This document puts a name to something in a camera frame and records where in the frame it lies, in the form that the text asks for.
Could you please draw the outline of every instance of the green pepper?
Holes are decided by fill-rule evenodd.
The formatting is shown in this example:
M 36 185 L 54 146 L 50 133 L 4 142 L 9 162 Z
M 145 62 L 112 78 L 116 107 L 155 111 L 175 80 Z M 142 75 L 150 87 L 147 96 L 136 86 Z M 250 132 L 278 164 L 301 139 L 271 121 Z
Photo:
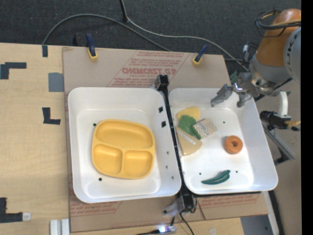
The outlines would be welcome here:
M 225 170 L 225 171 L 222 171 L 221 173 L 219 173 L 214 178 L 203 180 L 203 181 L 201 181 L 201 183 L 206 184 L 206 185 L 217 185 L 217 184 L 223 183 L 226 180 L 228 180 L 230 178 L 229 174 L 230 174 L 230 170 Z

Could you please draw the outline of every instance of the blue clamp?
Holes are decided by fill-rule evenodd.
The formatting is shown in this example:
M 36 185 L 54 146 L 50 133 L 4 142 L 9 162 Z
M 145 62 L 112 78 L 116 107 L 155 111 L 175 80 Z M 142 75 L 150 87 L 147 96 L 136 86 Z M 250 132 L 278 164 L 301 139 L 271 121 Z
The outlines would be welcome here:
M 94 60 L 97 59 L 98 54 L 94 48 L 94 42 L 90 34 L 86 34 L 86 40 L 87 40 L 87 47 L 88 47 L 88 55 L 89 57 Z
M 193 60 L 192 60 L 192 63 L 194 65 L 198 65 L 200 63 L 200 61 L 202 60 L 202 56 L 203 54 L 205 53 L 206 49 L 208 48 L 208 45 L 204 45 L 202 47 L 202 49 L 199 51 L 198 55 L 196 55 Z

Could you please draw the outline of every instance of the black tape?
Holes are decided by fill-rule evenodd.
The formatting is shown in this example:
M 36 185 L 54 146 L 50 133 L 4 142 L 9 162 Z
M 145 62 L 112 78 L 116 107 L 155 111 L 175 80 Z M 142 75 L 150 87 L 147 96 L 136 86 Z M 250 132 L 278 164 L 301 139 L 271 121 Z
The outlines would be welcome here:
M 12 223 L 23 221 L 23 213 L 5 213 L 6 198 L 0 198 L 0 223 Z
M 84 36 L 82 36 L 80 33 L 75 33 L 74 37 L 73 37 L 73 46 L 80 46 L 80 47 L 83 47 L 83 46 L 86 46 L 87 45 L 85 44 L 82 44 L 82 43 L 85 43 L 86 41 L 86 38 Z
M 51 119 L 50 118 L 50 108 L 49 107 L 43 107 L 43 114 L 44 114 L 44 123 L 47 124 L 60 124 L 60 119 Z
M 9 68 L 5 65 L 0 65 L 0 79 L 9 79 Z
M 0 79 L 9 79 L 10 69 L 25 69 L 26 63 L 5 62 L 0 65 Z
M 43 49 L 43 57 L 48 57 L 48 46 L 47 45 L 41 45 Z
M 17 63 L 17 62 L 5 62 L 4 63 L 5 66 L 7 68 L 14 68 L 14 69 L 25 69 L 27 64 L 26 63 L 23 63 L 23 62 L 20 62 L 20 63 Z

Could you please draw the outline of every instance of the yellow divided plate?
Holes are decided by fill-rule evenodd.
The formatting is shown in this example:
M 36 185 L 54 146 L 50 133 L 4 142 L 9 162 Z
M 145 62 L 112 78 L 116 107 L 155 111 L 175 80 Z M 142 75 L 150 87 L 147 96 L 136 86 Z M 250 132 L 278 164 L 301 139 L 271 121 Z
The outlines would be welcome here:
M 92 138 L 92 162 L 104 175 L 140 179 L 155 160 L 152 131 L 139 123 L 107 119 L 97 124 Z

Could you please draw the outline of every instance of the toy donut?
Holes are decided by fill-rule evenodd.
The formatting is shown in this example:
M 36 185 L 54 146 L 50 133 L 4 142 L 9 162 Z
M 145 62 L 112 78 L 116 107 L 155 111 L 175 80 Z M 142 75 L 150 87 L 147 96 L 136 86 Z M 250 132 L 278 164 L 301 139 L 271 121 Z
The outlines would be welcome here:
M 237 154 L 243 148 L 242 140 L 237 136 L 228 136 L 224 142 L 225 150 L 230 154 Z

